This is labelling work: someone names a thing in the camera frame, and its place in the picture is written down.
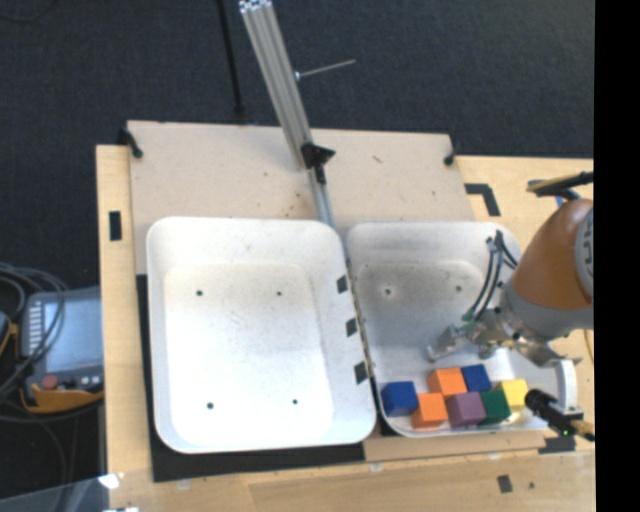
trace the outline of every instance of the cube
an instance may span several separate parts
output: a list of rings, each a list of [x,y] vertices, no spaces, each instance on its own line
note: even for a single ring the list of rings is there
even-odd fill
[[[466,393],[467,385],[460,368],[440,368],[427,377],[427,386],[431,393],[442,393],[448,400],[457,393]]]
[[[389,382],[380,395],[384,412],[389,417],[409,416],[418,408],[418,397],[412,381]]]
[[[524,398],[529,392],[529,386],[524,379],[503,380],[497,389],[504,391],[507,403],[512,412],[518,412],[525,408]]]
[[[502,390],[482,391],[480,393],[487,419],[480,422],[480,425],[495,425],[511,416],[511,408],[507,402],[507,397]]]
[[[468,391],[489,391],[491,381],[483,364],[474,364],[461,368]]]
[[[420,430],[439,427],[448,418],[442,393],[418,393],[418,408],[411,415],[413,428]]]
[[[446,405],[451,428],[475,426],[487,418],[482,398],[477,391],[453,395]]]

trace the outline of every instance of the blue block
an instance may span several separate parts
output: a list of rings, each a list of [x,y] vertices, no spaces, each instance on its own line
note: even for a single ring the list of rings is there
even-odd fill
[[[390,382],[380,394],[384,412],[389,417],[409,416],[418,408],[416,388],[411,381]]]
[[[468,391],[489,391],[491,389],[491,381],[487,370],[482,364],[474,364],[461,368],[462,376],[467,384]]]

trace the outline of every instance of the black pole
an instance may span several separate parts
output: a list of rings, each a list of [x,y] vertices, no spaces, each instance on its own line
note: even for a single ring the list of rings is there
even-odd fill
[[[224,38],[224,46],[227,53],[227,62],[229,63],[229,73],[231,74],[231,86],[233,87],[233,97],[235,99],[234,110],[236,114],[242,114],[244,112],[244,105],[242,104],[242,95],[240,93],[240,81],[238,80],[238,72],[236,70],[236,60],[233,55],[233,46],[231,44],[231,34],[229,32],[227,12],[224,7],[224,0],[216,0],[216,3],[218,4],[220,26],[222,27],[222,37]]]

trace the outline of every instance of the white tray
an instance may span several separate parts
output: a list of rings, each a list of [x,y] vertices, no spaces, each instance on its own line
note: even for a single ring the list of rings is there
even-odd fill
[[[435,363],[428,358],[427,347],[437,344],[447,326],[460,325],[478,296],[489,260],[486,240],[495,237],[498,229],[507,248],[519,258],[513,235],[491,222],[368,222],[349,231],[346,245],[378,397],[393,381],[413,381],[418,393],[427,392],[426,378],[434,369],[472,364],[484,364],[494,384],[524,378],[530,389],[543,389],[561,400],[565,386],[575,388],[575,383],[565,381],[571,374],[540,368],[507,348],[498,349],[489,359],[480,359],[473,345]],[[511,270],[503,266],[501,280],[506,282],[510,275]],[[497,294],[490,307],[496,305]],[[382,414],[392,429],[406,437],[546,428],[529,410],[513,414],[500,425],[451,429],[445,422],[429,431],[414,430],[409,416]]]
[[[348,444],[376,419],[343,247],[316,221],[165,218],[147,237],[155,424],[183,453]]]

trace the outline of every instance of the wooden table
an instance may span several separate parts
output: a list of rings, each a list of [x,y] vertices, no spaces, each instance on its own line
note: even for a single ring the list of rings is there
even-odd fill
[[[321,133],[321,137],[335,140],[350,135],[339,131]],[[387,139],[380,135],[379,140]],[[410,158],[406,148],[404,156],[394,153],[397,137],[389,134],[388,147],[378,148],[387,155],[395,155],[396,165],[403,158]],[[554,437],[551,432],[497,436],[497,442],[486,446],[474,445],[472,441],[454,445],[446,438],[428,444],[412,443],[374,433],[365,441],[367,460],[363,463],[154,483],[135,288],[130,151],[122,146],[98,146],[96,156],[107,463],[108,471],[120,480],[119,487],[111,493],[113,507],[139,506],[142,511],[260,512],[524,511],[543,507],[595,510],[594,445],[579,439],[575,451],[540,455],[538,448],[544,446],[545,438]],[[466,196],[467,207],[477,220],[503,224],[521,247],[526,247],[537,227],[557,207],[553,198],[536,199],[525,193],[526,182],[592,168],[590,160],[468,156],[458,157],[449,172],[459,172],[465,184],[486,185],[499,205],[501,216],[491,216],[480,195]],[[593,193],[592,187],[581,189],[584,190],[579,192],[585,196]],[[446,198],[440,201],[441,207],[446,208]],[[111,240],[112,212],[119,212],[122,226],[116,241]],[[580,405],[585,409],[585,419],[594,421],[592,333],[575,332],[560,343],[556,346],[559,351],[583,359],[577,367]]]

